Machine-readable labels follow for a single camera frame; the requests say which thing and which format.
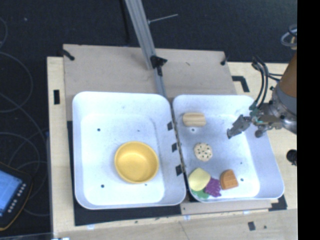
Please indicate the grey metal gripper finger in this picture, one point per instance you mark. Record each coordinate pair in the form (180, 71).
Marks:
(259, 133)
(237, 127)

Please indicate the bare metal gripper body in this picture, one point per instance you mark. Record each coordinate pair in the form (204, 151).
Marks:
(280, 117)

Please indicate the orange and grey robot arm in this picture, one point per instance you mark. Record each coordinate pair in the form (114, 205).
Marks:
(290, 84)

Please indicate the white plastic tray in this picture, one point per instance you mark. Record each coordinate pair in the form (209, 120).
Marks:
(105, 146)
(232, 154)

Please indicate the beige toy biscuit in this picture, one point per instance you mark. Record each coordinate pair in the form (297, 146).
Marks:
(203, 152)

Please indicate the tan toy bread loaf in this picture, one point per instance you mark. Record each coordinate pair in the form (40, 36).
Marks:
(194, 119)

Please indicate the orange toy bread slice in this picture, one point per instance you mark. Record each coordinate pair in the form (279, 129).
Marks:
(228, 179)

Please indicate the thin black and white rod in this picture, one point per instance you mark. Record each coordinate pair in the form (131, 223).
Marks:
(179, 144)

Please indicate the pale yellow toy cheese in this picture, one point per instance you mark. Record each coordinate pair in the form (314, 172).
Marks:
(198, 179)

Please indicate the purple toy grapes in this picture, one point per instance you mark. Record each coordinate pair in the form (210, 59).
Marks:
(213, 187)

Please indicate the green toy lettuce leaf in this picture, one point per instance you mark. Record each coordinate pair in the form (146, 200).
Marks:
(200, 194)

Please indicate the yellow bowl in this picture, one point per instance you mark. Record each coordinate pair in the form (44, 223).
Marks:
(136, 162)

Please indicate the brown cardboard board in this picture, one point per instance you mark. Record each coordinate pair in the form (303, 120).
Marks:
(112, 69)

